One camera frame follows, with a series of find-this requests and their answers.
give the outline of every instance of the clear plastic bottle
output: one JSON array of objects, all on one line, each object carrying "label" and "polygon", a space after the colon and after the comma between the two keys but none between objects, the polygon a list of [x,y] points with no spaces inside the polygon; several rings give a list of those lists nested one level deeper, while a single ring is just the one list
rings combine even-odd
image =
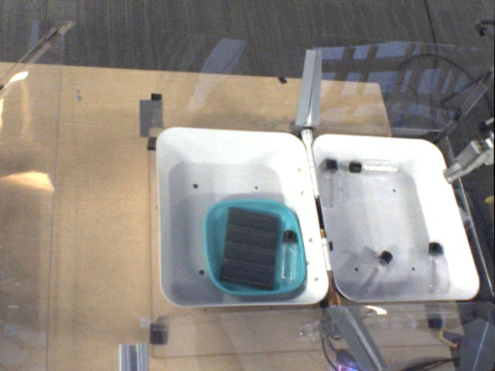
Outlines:
[{"label": "clear plastic bottle", "polygon": [[297,268],[297,243],[294,231],[284,232],[282,242],[281,279],[285,284],[294,284]]},{"label": "clear plastic bottle", "polygon": [[428,245],[428,292],[430,294],[445,294],[449,291],[449,265],[443,253],[443,246],[438,242]]},{"label": "clear plastic bottle", "polygon": [[358,294],[360,299],[366,299],[366,296],[373,293],[377,286],[383,281],[388,272],[388,265],[392,261],[392,253],[383,251],[378,257],[375,257],[363,265],[363,274],[359,282]]},{"label": "clear plastic bottle", "polygon": [[397,162],[382,159],[365,159],[363,161],[352,161],[349,164],[349,172],[360,174],[386,174],[397,173],[399,164]]},{"label": "clear plastic bottle", "polygon": [[334,207],[340,200],[339,166],[335,159],[325,159],[319,168],[319,197],[325,207]]}]

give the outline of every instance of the black cap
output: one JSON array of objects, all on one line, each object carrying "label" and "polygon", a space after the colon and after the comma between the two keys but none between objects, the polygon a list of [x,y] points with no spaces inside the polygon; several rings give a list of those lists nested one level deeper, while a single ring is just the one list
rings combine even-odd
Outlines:
[{"label": "black cap", "polygon": [[335,159],[326,159],[324,161],[324,164],[325,164],[325,170],[330,170],[331,172],[335,172],[336,170],[339,169],[339,166]]},{"label": "black cap", "polygon": [[383,263],[386,263],[386,265],[389,265],[389,263],[392,261],[392,253],[389,251],[382,251],[380,256],[378,257],[378,260],[380,260]]},{"label": "black cap", "polygon": [[431,256],[441,256],[443,254],[443,246],[438,242],[431,242],[428,245],[428,254]]},{"label": "black cap", "polygon": [[363,166],[361,165],[361,162],[351,162],[349,164],[349,172],[351,173],[361,173],[363,170]]},{"label": "black cap", "polygon": [[287,230],[284,231],[284,243],[295,243],[295,238],[297,236],[295,235],[294,231]]}]

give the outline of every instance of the teal bowl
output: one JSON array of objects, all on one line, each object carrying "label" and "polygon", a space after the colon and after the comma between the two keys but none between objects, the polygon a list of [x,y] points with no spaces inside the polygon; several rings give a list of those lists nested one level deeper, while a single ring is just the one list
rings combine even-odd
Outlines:
[{"label": "teal bowl", "polygon": [[[250,288],[235,283],[227,283],[220,280],[222,260],[224,258],[225,237],[227,235],[227,218],[229,208],[236,207],[253,212],[267,213],[277,216],[280,220],[278,227],[278,246],[275,262],[275,286],[273,290]],[[286,230],[292,230],[297,235],[297,267],[295,279],[290,284],[281,277],[282,264],[282,238]],[[297,215],[286,205],[267,199],[235,199],[217,203],[210,210],[204,222],[204,238],[207,255],[207,266],[212,282],[221,291],[239,296],[267,296],[285,294],[298,289],[306,279],[306,257],[302,242],[301,227]]]}]

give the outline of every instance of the wooden table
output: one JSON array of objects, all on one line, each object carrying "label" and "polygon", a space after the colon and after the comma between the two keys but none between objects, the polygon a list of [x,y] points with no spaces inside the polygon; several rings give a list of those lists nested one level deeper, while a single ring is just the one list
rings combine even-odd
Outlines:
[{"label": "wooden table", "polygon": [[[1,64],[0,73],[7,67]],[[50,66],[39,70],[44,76],[31,82],[30,92],[42,97],[43,79],[56,78],[57,72]],[[62,67],[61,78],[49,275],[49,369],[117,369],[118,345],[147,341],[149,319],[163,311],[177,321],[189,318],[193,330],[183,333],[192,336],[178,339],[190,340],[192,346],[185,357],[159,358],[159,352],[150,356],[151,370],[327,369],[318,342],[302,345],[302,351],[279,352],[276,349],[284,345],[280,340],[270,350],[249,353],[239,350],[242,330],[226,335],[227,349],[206,356],[208,342],[215,338],[208,336],[209,330],[199,335],[195,320],[214,323],[220,316],[205,318],[202,310],[185,314],[164,297],[160,302],[152,292],[152,281],[157,279],[156,262],[153,269],[151,262],[156,256],[152,251],[152,238],[157,240],[156,201],[150,175],[153,157],[147,151],[148,139],[139,137],[139,101],[149,99],[151,93],[161,94],[166,127],[287,131],[295,117],[300,80],[282,84],[270,77],[71,66]],[[324,81],[321,130],[331,127],[335,132],[339,127],[390,135],[379,88],[367,87],[365,93],[346,95],[342,84]],[[325,124],[329,119],[334,125]],[[314,311],[308,312],[311,319]],[[245,327],[229,318],[235,328]],[[247,337],[252,342],[252,332]],[[413,356],[408,346],[416,345],[413,352],[434,354],[438,346],[429,346],[432,342],[402,340],[388,352],[398,358]]]}]

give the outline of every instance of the teal plastic container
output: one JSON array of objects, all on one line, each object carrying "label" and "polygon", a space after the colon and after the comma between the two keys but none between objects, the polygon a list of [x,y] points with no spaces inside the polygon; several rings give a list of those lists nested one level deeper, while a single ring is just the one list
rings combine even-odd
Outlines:
[{"label": "teal plastic container", "polygon": [[[237,207],[253,212],[267,213],[277,216],[280,220],[278,227],[278,246],[275,262],[275,287],[274,290],[250,288],[240,284],[227,283],[220,280],[222,260],[224,258],[225,237],[227,235],[227,218],[229,208]],[[297,261],[295,279],[290,284],[282,279],[282,240],[283,233],[292,230],[297,235],[295,242],[297,249]],[[285,294],[298,289],[306,279],[306,257],[302,242],[301,227],[297,215],[286,205],[267,199],[235,199],[217,203],[210,210],[204,222],[204,238],[207,254],[207,266],[212,282],[221,291],[240,296],[266,296]]]}]

